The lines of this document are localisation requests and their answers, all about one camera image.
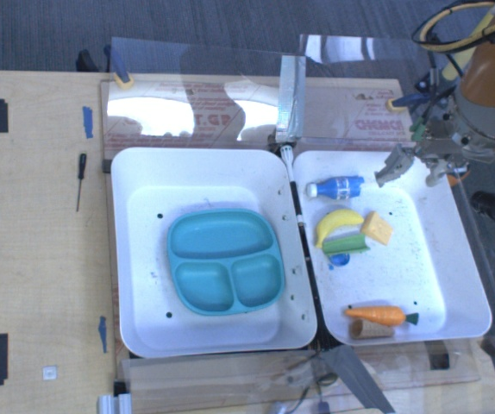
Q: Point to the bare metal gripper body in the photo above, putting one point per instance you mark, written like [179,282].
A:
[454,145]

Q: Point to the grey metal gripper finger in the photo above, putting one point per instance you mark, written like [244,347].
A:
[396,164]
[436,174]

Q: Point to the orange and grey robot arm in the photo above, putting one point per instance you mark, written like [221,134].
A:
[491,67]

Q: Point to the blue bottle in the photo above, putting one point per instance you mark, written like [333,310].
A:
[338,187]

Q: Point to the yellow cheese wedge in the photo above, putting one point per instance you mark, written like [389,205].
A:
[377,229]

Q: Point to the brown cardboard board red print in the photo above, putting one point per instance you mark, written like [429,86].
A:
[338,114]

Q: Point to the white plastic tray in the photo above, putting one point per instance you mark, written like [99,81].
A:
[144,248]
[428,252]

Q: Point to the yellow banana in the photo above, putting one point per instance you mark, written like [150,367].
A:
[338,219]

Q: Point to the green celery stick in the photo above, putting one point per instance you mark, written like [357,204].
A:
[346,244]

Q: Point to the small blue round piece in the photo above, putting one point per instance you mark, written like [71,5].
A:
[340,259]

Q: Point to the orange carrot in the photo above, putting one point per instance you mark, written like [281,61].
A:
[377,315]

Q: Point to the blue divided plate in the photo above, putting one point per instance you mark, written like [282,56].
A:
[223,261]

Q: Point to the black screwdriver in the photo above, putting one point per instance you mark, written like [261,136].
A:
[81,168]

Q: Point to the black cylinder on white bracket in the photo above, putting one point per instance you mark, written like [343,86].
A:
[491,207]

